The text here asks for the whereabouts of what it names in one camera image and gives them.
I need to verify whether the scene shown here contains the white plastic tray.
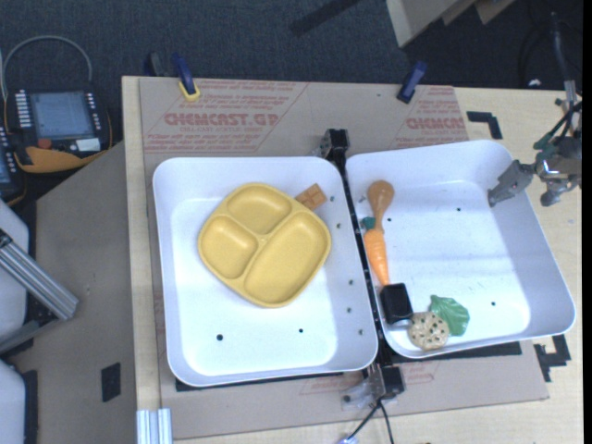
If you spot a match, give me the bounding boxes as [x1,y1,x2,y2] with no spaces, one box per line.
[152,155,380,388]
[344,139,578,359]

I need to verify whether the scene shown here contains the orange carrot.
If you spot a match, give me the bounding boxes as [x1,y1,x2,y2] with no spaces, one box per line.
[360,216,392,287]

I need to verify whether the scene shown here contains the yellow divided plate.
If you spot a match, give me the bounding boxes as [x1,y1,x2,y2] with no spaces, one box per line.
[197,181,333,309]

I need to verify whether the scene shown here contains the green lettuce leaf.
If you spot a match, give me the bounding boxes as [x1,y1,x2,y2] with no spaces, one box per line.
[428,293,471,337]

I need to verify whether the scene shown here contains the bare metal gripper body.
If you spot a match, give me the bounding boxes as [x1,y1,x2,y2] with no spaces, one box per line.
[531,136,583,190]

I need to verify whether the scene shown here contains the tan chocolate chip cookie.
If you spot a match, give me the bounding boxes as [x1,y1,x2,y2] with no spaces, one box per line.
[407,311,450,352]

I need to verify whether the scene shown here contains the brown waffle biscuit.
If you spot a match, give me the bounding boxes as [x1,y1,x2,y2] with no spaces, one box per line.
[294,182,324,211]

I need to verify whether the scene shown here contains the black block with thin wires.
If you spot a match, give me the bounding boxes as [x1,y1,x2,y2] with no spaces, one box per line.
[317,128,351,159]
[364,365,407,401]

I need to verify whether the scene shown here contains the brown cardboard board red print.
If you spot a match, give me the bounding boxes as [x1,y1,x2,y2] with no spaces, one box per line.
[138,77,551,441]

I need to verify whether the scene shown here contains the small black box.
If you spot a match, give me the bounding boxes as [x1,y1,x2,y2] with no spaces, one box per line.
[378,282,414,326]

